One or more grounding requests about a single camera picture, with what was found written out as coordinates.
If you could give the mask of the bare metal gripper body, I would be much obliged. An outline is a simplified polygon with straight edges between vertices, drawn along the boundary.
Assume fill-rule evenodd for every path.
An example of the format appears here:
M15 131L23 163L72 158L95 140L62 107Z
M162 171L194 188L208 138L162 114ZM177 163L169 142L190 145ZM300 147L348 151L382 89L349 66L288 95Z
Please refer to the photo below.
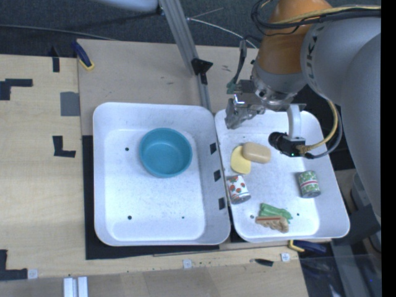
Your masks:
M235 105L239 108L254 105L259 110L259 114L265 110L287 110L296 94L296 92L278 92L266 84L257 87L253 80L240 80L237 83L232 83L232 99Z

